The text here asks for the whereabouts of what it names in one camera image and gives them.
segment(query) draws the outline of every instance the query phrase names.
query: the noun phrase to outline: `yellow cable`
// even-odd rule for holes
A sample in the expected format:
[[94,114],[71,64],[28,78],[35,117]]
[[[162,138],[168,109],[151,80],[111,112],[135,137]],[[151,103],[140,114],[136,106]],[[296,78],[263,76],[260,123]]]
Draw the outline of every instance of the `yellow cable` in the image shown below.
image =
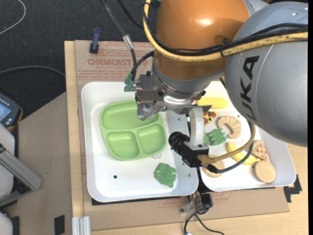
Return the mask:
[[251,137],[248,140],[248,142],[245,143],[242,147],[240,147],[237,150],[234,150],[232,152],[229,152],[227,154],[224,154],[224,155],[221,155],[218,157],[214,157],[214,158],[211,158],[207,155],[198,155],[198,159],[201,161],[202,165],[209,165],[209,164],[214,164],[219,160],[230,158],[230,157],[238,154],[239,152],[242,152],[243,150],[249,148],[249,146],[252,144],[252,142],[254,140],[254,137],[255,137],[255,125],[251,123]]
[[[146,4],[144,5],[144,12],[148,18],[149,14],[149,4],[151,0],[146,0]],[[292,33],[292,34],[285,34],[280,36],[274,36],[269,37],[266,39],[261,39],[257,41],[253,41],[250,43],[242,44],[233,48],[225,49],[222,52],[216,52],[208,55],[202,55],[202,56],[181,56],[177,54],[170,53],[169,51],[165,50],[161,46],[158,45],[158,43],[153,39],[152,34],[150,33],[148,26],[146,22],[143,20],[143,27],[145,34],[149,40],[149,42],[152,44],[152,46],[162,55],[179,61],[185,61],[185,62],[202,62],[202,61],[211,61],[220,59],[222,57],[234,55],[240,52],[244,52],[250,49],[259,48],[263,46],[273,45],[273,44],[279,44],[279,43],[285,43],[285,42],[294,42],[294,41],[300,41],[300,40],[308,40],[308,32],[303,33]]]

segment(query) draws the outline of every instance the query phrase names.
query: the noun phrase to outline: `yellow banana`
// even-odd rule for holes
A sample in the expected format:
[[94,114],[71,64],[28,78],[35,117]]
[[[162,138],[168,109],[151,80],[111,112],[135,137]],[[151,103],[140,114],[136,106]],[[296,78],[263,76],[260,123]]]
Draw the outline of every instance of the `yellow banana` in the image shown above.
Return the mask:
[[[232,143],[232,142],[228,142],[227,143],[227,151],[228,152],[232,152],[234,150],[237,150],[237,147]],[[245,153],[243,152],[239,152],[236,155],[232,156],[234,160],[236,161],[240,161],[241,159],[243,159],[246,156]],[[259,158],[255,158],[253,156],[249,156],[244,162],[243,165],[251,165],[254,164],[255,162],[260,161],[261,159]]]

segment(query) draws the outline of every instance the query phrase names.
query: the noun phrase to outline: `black cable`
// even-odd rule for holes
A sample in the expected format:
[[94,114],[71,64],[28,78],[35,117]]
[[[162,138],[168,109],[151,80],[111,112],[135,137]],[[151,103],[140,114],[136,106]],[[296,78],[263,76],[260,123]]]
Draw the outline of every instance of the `black cable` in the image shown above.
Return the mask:
[[49,71],[53,71],[58,73],[59,75],[65,77],[65,74],[63,74],[62,72],[53,69],[51,67],[46,67],[46,66],[40,66],[40,65],[35,65],[35,66],[21,66],[21,67],[15,67],[12,69],[7,69],[7,70],[2,70],[0,71],[0,75],[4,74],[4,73],[8,73],[8,72],[13,72],[13,71],[19,71],[19,70],[26,70],[26,69],[45,69],[45,70],[49,70]]
[[122,33],[123,36],[127,35],[125,29],[123,28],[123,26],[121,25],[121,23],[119,22],[119,20],[116,19],[116,17],[113,15],[113,13],[111,12],[110,7],[108,6],[107,3],[104,4],[104,7],[107,11],[107,13],[109,14],[111,20],[113,21],[113,23],[116,25],[116,27],[118,28],[118,30]]
[[143,61],[145,61],[147,58],[153,57],[154,52],[155,52],[155,51],[152,50],[152,51],[148,52],[147,54],[145,54],[142,58],[139,59],[139,61],[136,63],[136,65],[134,66],[134,68],[133,68],[132,71],[131,71],[131,72],[132,72],[132,81],[135,80],[136,73],[137,73],[137,67],[138,67],[139,65],[141,65],[141,63],[142,63]]
[[[251,122],[248,121],[248,124],[249,124],[249,127],[250,127],[250,130],[252,130],[252,124]],[[252,153],[252,149],[253,149],[253,144],[254,142],[251,143],[250,147],[249,147],[249,150],[247,152],[247,154],[245,155],[245,157],[243,159],[241,159],[240,161],[238,161],[237,163],[225,168],[225,169],[217,169],[214,165],[212,164],[208,164],[205,168],[208,169],[210,172],[213,172],[213,173],[224,173],[224,172],[227,172],[227,171],[230,171],[236,167],[238,167],[239,165],[241,165],[244,161],[247,160],[247,158],[251,155]]]
[[137,63],[136,63],[136,55],[135,55],[135,51],[134,49],[131,49],[131,53],[132,53],[132,58],[133,58],[133,69],[132,69],[132,81],[135,80],[136,78],[136,73],[137,73]]
[[262,30],[259,30],[255,33],[252,34],[253,35],[257,35],[257,34],[261,34],[261,33],[265,33],[265,32],[268,32],[268,31],[271,31],[271,30],[274,30],[274,29],[277,29],[277,28],[282,28],[282,27],[296,27],[296,28],[302,28],[302,27],[308,27],[307,24],[302,24],[302,23],[281,23],[281,24],[276,24],[276,25],[273,25],[273,26],[270,26],[270,27],[267,27],[265,29],[262,29]]
[[209,208],[204,208],[204,210],[201,209],[201,210],[197,211],[197,214],[203,215],[203,214],[206,214],[208,211],[209,211]]
[[[266,29],[260,30],[258,32],[253,33],[252,35],[249,35],[247,37],[244,37],[242,39],[233,41],[231,43],[226,43],[226,44],[222,44],[222,45],[217,45],[217,46],[212,46],[212,47],[206,47],[206,48],[201,48],[201,49],[187,49],[187,48],[170,48],[168,46],[166,46],[165,44],[163,44],[158,38],[157,36],[153,33],[150,23],[148,21],[147,15],[145,13],[144,10],[144,5],[148,5],[150,6],[148,3],[144,3],[141,11],[142,11],[142,17],[147,25],[147,28],[150,32],[150,34],[152,35],[153,39],[155,40],[155,42],[161,46],[163,49],[167,50],[168,52],[172,53],[172,54],[177,54],[177,55],[181,55],[181,56],[202,56],[202,55],[209,55],[209,54],[213,54],[216,52],[221,52],[225,49],[228,48],[232,48],[235,46],[239,46],[245,43],[249,43],[249,42],[253,42],[253,41],[257,41],[257,40],[261,40],[261,39],[266,39],[269,37],[273,37],[273,36],[280,36],[282,34],[290,34],[290,33],[300,33],[300,32],[307,32],[308,31],[308,25],[307,24],[297,24],[297,23],[281,23],[281,24],[277,24],[277,25],[273,25],[270,26]],[[290,29],[283,29],[283,30],[278,30],[278,31],[274,31],[274,32],[269,32],[273,29],[276,28],[280,28],[280,27],[292,27]]]
[[225,80],[222,77],[220,77],[219,80],[221,84],[226,88]]
[[129,20],[134,24],[136,25],[138,28],[142,29],[143,30],[143,26],[140,25],[132,16],[131,14],[129,13],[129,11],[127,10],[125,4],[123,3],[122,0],[117,0],[117,2],[119,3],[119,5],[121,6],[121,8],[123,9],[123,11],[125,12],[126,16],[129,18]]
[[207,228],[207,227],[205,226],[205,224],[203,224],[203,222],[201,221],[201,219],[198,217],[198,215],[197,215],[196,212],[195,212],[194,214],[190,215],[189,218],[187,218],[187,220],[186,220],[186,222],[185,222],[185,225],[184,225],[184,235],[187,234],[187,224],[188,224],[189,220],[190,220],[193,216],[196,216],[196,218],[198,219],[198,221],[200,222],[200,224],[201,224],[206,230],[208,230],[208,231],[210,231],[210,232],[213,232],[213,233],[219,233],[219,234],[221,234],[221,235],[224,235],[224,233],[222,233],[222,232],[215,231],[215,230],[212,230],[212,229],[210,229],[210,228]]

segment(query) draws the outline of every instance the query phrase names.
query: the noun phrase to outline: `white tray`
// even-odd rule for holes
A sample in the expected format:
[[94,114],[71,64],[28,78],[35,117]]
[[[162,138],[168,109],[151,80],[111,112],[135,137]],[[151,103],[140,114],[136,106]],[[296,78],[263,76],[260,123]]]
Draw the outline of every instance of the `white tray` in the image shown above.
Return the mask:
[[[160,158],[155,155],[155,158],[121,161],[109,153],[101,132],[100,112],[108,104],[134,99],[133,92],[124,92],[124,86],[122,82],[91,82],[82,89],[87,184],[91,197],[99,202],[116,202],[192,194],[199,183],[197,170],[185,165],[168,143]],[[170,111],[160,114],[167,139],[174,131],[188,134],[184,115]],[[160,184],[154,178],[154,170],[159,163],[176,169],[173,188]]]
[[[217,129],[216,121],[221,116],[233,116],[241,122],[241,135],[236,139],[227,138],[227,140],[219,145],[209,147],[209,154],[211,155],[223,155],[227,153],[226,144],[232,142],[237,148],[243,146],[250,138],[250,129],[247,120],[239,114],[231,103],[228,94],[220,82],[212,82],[206,89],[206,97],[222,97],[228,100],[228,106],[222,109],[216,109],[211,111],[219,112],[219,115],[209,123],[205,132],[210,133],[214,129]],[[224,128],[223,131],[226,134],[229,130]],[[226,190],[238,190],[238,189],[249,189],[249,188],[268,188],[278,186],[289,186],[293,184],[296,179],[296,173],[291,160],[291,156],[288,147],[285,142],[279,141],[270,134],[266,133],[262,129],[256,126],[255,140],[263,140],[264,146],[268,152],[270,162],[274,165],[276,170],[276,179],[270,184],[259,181],[255,174],[253,165],[240,165],[235,169],[221,174],[219,177],[207,176],[201,168],[201,177],[203,183],[213,191],[226,191]],[[229,167],[236,163],[233,158],[223,160],[225,167]]]

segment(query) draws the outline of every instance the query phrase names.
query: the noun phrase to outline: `toy pizza slice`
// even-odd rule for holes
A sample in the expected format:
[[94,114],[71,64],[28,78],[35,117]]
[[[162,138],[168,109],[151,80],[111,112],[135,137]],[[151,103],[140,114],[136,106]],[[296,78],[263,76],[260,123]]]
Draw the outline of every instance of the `toy pizza slice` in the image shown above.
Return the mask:
[[212,111],[208,111],[208,112],[204,112],[204,126],[207,126],[210,122],[212,122],[212,120],[214,118],[216,118],[216,116],[219,114],[219,112],[212,112]]
[[265,160],[270,163],[268,152],[265,149],[263,140],[254,141],[252,154],[261,160]]

